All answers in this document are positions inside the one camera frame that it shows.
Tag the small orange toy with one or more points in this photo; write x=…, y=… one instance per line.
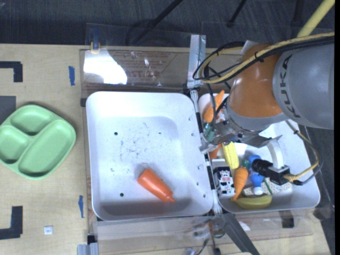
x=213, y=153

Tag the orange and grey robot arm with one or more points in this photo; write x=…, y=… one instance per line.
x=255, y=89

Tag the blue and white bottle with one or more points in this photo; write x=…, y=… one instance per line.
x=257, y=180

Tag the thin black and white rod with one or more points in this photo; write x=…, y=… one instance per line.
x=198, y=115

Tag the white plastic tray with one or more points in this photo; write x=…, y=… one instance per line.
x=148, y=147
x=297, y=190

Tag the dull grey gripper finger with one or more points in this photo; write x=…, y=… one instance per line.
x=221, y=140
x=205, y=147

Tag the yellow corn cob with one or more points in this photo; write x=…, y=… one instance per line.
x=231, y=154

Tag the black cylinder on white bracket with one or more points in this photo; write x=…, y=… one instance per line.
x=268, y=169

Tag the white cow-print carton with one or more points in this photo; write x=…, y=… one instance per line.
x=224, y=180

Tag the orange cone-shaped bottle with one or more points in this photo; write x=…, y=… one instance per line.
x=155, y=184

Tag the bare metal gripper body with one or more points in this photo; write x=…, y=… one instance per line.
x=225, y=133

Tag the colourful printed packet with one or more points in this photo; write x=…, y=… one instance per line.
x=276, y=188

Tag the green divided plate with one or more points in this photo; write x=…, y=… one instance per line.
x=37, y=142

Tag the yellow banana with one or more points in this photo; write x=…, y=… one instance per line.
x=253, y=203

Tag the orange carrot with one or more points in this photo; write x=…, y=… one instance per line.
x=212, y=110
x=240, y=179

